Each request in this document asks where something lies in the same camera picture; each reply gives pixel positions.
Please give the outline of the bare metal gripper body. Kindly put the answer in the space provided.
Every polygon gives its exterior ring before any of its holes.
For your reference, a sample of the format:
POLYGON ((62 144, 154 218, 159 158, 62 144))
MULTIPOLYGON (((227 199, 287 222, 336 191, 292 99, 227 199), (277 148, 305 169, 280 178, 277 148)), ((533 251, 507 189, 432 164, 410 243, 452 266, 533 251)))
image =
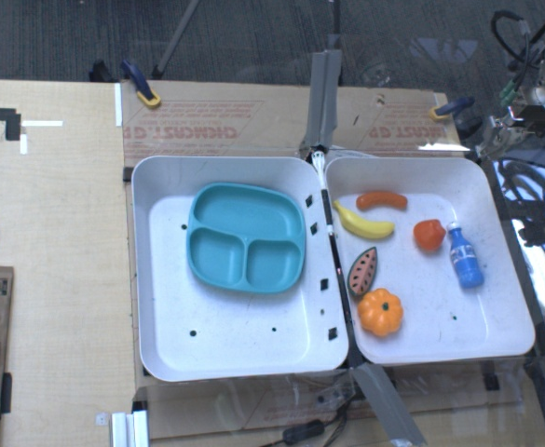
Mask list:
POLYGON ((520 87, 509 106, 511 126, 524 134, 545 135, 545 81, 535 86, 520 87))

